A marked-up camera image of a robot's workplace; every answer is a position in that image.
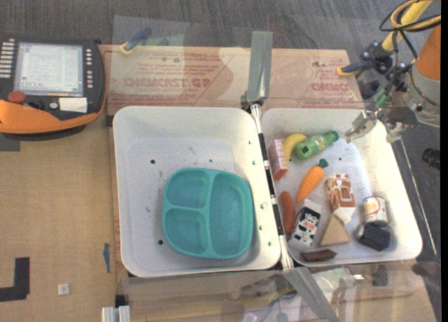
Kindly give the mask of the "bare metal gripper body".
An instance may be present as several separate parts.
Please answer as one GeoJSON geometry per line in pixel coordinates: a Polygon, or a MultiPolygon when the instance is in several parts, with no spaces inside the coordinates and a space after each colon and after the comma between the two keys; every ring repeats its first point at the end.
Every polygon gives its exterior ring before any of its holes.
{"type": "Polygon", "coordinates": [[[398,123],[410,126],[418,123],[416,115],[407,106],[387,106],[379,108],[376,115],[382,123],[392,127],[395,127],[398,123]]]}

